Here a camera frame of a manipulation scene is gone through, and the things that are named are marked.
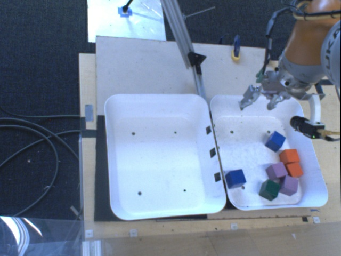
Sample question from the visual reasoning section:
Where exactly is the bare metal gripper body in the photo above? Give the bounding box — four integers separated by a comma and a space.
260, 70, 314, 100

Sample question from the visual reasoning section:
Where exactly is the blue cube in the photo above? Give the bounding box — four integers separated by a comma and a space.
224, 169, 247, 189
264, 131, 286, 153

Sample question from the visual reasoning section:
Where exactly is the white plastic tray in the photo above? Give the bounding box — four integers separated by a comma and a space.
103, 93, 228, 221
209, 94, 329, 211

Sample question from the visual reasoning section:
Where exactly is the orange cube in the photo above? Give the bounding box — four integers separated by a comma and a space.
279, 149, 301, 165
285, 162, 304, 178

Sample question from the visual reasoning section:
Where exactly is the purple cube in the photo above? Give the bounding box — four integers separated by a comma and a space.
265, 162, 289, 180
279, 175, 299, 196

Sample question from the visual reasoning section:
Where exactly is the green cube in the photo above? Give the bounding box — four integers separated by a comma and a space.
258, 179, 281, 202

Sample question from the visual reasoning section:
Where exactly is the pale wood board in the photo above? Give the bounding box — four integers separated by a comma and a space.
94, 35, 332, 221

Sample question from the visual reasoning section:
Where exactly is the black cylinder on white bracket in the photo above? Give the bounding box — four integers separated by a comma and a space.
290, 93, 326, 140

